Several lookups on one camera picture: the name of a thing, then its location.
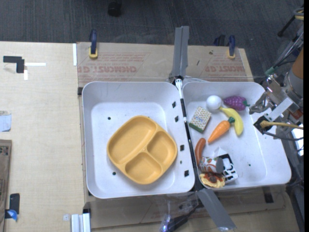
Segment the sausage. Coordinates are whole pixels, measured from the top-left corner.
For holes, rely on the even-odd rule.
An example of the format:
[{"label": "sausage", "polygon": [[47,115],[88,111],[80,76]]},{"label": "sausage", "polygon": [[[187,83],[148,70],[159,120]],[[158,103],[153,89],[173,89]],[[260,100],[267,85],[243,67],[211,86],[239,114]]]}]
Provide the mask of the sausage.
[{"label": "sausage", "polygon": [[196,160],[197,160],[197,165],[199,165],[199,160],[202,158],[202,151],[204,149],[204,146],[206,144],[206,139],[205,138],[201,138],[196,147],[195,147],[195,157],[196,157]]}]

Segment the dark gray floor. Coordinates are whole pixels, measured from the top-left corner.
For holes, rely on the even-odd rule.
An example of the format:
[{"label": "dark gray floor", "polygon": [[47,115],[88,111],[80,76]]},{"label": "dark gray floor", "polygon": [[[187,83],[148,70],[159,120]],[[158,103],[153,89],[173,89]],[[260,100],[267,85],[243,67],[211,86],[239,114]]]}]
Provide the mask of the dark gray floor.
[{"label": "dark gray floor", "polygon": [[175,27],[189,26],[191,45],[236,37],[255,77],[264,77],[303,23],[277,33],[304,0],[122,0],[122,15],[107,14],[113,0],[0,0],[0,41],[174,44]]}]

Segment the toy banana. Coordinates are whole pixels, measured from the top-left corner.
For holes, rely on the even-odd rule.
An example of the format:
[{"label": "toy banana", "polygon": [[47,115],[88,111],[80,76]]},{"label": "toy banana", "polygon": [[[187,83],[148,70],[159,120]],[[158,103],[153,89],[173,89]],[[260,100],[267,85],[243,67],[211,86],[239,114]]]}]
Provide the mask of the toy banana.
[{"label": "toy banana", "polygon": [[224,112],[228,117],[233,117],[235,119],[235,123],[234,123],[235,132],[237,136],[241,135],[243,131],[243,122],[242,122],[242,118],[240,117],[239,113],[233,108],[220,107],[219,109],[222,112]]}]

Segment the orange carrot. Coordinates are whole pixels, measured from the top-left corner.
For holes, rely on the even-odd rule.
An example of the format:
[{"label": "orange carrot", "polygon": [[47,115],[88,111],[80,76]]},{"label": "orange carrot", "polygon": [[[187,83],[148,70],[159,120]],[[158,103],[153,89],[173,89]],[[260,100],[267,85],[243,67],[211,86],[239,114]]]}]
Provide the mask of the orange carrot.
[{"label": "orange carrot", "polygon": [[213,130],[211,136],[208,139],[208,143],[216,140],[217,138],[221,137],[224,133],[226,133],[230,127],[231,123],[234,123],[235,119],[233,117],[228,118],[228,120],[221,121],[217,127]]}]

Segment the wooden table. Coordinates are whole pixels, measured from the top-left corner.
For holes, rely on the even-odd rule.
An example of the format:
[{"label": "wooden table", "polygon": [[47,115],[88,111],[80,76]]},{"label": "wooden table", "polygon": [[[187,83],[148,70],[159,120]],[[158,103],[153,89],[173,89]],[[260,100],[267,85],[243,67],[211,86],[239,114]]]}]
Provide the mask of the wooden table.
[{"label": "wooden table", "polygon": [[[77,67],[73,44],[0,42],[0,110],[12,114],[12,140],[8,194],[20,194],[20,214],[6,220],[6,232],[69,232],[67,215],[81,214],[84,175]],[[20,56],[29,66],[28,79],[2,56]],[[243,61],[247,68],[246,58]],[[297,231],[289,198],[284,207],[232,216],[239,231]],[[190,219],[179,231],[217,231],[210,217]],[[119,227],[116,231],[158,231],[158,224]],[[95,231],[114,231],[113,228]]]}]

